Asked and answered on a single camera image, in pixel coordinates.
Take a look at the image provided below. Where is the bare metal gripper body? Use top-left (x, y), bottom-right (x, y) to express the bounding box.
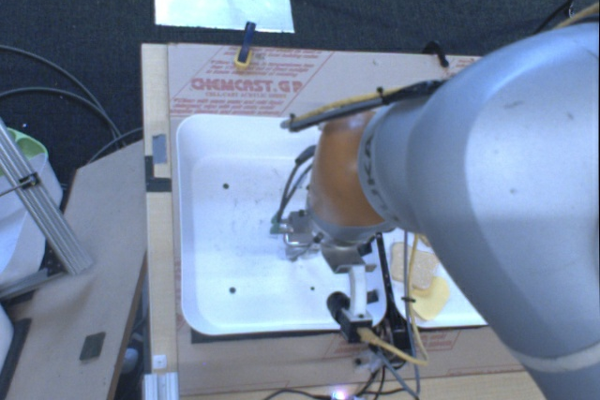
top-left (280, 209), bottom-right (328, 262)

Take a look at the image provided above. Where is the white plastic tray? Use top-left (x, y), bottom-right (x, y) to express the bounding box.
top-left (384, 232), bottom-right (489, 330)
top-left (175, 113), bottom-right (391, 337)

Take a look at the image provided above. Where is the thin black rod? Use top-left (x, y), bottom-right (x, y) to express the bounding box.
top-left (374, 232), bottom-right (408, 338)

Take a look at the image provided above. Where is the tan bread slice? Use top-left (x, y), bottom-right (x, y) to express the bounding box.
top-left (390, 242), bottom-right (440, 292)

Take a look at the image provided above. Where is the brown cardboard board red print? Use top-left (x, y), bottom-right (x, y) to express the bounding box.
top-left (142, 42), bottom-right (533, 399)

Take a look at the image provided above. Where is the black cylinder on white bracket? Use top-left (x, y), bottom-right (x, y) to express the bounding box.
top-left (326, 265), bottom-right (375, 344)

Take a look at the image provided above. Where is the black block with thin wires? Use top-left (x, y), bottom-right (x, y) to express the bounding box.
top-left (389, 319), bottom-right (415, 357)

